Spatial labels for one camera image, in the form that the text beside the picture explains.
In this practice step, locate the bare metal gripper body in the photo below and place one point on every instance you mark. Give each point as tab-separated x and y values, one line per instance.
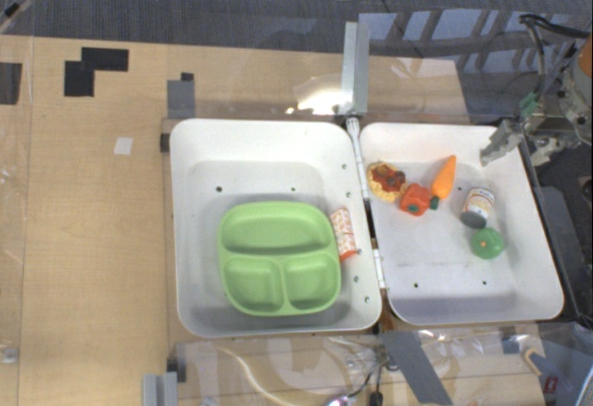
572	114

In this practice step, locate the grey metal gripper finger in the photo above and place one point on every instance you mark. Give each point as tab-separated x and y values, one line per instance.
492	153
509	131

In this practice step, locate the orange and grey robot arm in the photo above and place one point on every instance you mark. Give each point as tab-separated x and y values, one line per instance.
584	66

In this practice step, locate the white can with grey lid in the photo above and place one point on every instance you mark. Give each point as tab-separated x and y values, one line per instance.
478	205

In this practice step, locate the orange toy carrot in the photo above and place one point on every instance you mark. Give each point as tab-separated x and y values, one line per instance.
445	179

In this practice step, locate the orange toy bell pepper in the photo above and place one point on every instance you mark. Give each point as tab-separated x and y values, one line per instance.
414	199

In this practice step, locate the green round toy fruit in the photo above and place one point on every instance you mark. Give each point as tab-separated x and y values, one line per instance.
487	244

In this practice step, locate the yellow toy pasta with sauce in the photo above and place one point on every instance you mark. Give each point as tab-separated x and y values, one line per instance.
383	184

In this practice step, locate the white plastic tray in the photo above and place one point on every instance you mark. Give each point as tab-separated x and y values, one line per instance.
259	149
440	283

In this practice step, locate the orange and white packet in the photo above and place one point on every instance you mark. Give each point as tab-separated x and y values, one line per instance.
344	232

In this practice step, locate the green divided plate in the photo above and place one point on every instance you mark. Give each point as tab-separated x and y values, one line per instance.
278	228

